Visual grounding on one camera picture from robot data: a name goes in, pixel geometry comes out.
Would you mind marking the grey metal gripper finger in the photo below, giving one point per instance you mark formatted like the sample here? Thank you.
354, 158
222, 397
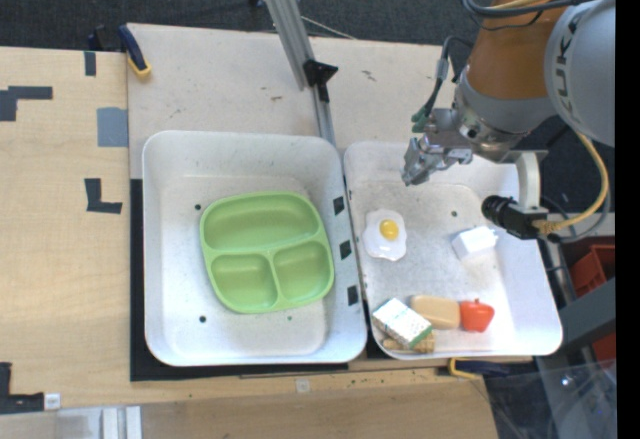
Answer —
412, 164
432, 166

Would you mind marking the black cylinder on white bracket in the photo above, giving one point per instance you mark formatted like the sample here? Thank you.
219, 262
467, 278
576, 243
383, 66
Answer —
515, 219

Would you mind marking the red bell pepper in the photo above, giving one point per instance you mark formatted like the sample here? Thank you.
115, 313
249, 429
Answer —
476, 316

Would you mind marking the green and white carton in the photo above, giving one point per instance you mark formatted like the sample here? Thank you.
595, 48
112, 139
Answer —
400, 322

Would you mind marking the white and yellow fried egg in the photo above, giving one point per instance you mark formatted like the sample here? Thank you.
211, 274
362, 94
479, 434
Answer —
387, 229

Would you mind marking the green divided plate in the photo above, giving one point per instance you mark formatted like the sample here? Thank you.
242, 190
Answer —
260, 227

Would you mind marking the white plastic tray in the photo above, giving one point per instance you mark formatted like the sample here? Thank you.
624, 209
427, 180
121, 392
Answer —
175, 252
520, 307

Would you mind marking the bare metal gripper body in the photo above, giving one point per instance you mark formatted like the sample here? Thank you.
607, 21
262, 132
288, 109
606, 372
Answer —
450, 132

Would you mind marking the pale flat board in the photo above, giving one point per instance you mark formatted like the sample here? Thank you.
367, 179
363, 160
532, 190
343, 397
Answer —
225, 77

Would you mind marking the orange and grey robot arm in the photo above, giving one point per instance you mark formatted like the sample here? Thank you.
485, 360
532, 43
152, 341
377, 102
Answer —
515, 52

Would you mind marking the white rectangular block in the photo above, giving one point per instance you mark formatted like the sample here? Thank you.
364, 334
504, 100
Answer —
472, 243

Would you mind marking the beige bread slice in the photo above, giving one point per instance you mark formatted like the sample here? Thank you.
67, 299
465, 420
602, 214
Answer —
436, 311

